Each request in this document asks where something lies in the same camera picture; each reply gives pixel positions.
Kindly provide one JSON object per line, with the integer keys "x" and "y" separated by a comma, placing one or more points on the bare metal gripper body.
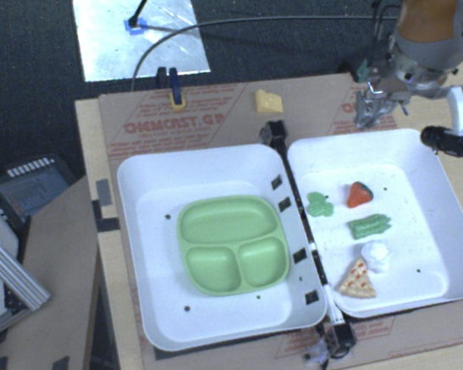
{"x": 409, "y": 80}

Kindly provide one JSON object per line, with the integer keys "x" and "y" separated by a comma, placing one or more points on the green toy bean pods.
{"x": 367, "y": 227}

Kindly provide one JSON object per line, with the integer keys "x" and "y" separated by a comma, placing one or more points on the green divided plate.
{"x": 231, "y": 244}

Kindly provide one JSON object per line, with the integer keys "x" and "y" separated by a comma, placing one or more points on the white toy cauliflower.
{"x": 376, "y": 255}

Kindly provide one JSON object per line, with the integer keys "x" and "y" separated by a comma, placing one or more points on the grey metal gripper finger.
{"x": 362, "y": 118}
{"x": 380, "y": 114}

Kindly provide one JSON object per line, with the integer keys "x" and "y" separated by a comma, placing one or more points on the green toy broccoli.
{"x": 319, "y": 207}

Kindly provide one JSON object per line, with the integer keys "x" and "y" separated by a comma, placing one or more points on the red toy strawberry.
{"x": 358, "y": 195}

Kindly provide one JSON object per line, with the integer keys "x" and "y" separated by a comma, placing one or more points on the white plastic tray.
{"x": 418, "y": 239}
{"x": 159, "y": 250}

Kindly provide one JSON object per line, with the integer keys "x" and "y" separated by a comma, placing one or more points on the black cylinder on white bracket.
{"x": 447, "y": 138}

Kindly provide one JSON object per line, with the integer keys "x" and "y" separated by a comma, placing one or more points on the brown cardboard board red print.
{"x": 212, "y": 110}

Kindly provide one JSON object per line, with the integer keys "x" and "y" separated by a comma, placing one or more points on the yellow toy cheese wedge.
{"x": 268, "y": 102}

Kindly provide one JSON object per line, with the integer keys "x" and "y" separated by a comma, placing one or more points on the thin black and white rod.
{"x": 306, "y": 229}

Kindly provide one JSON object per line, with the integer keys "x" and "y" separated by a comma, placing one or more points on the toy pizza slice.
{"x": 358, "y": 283}

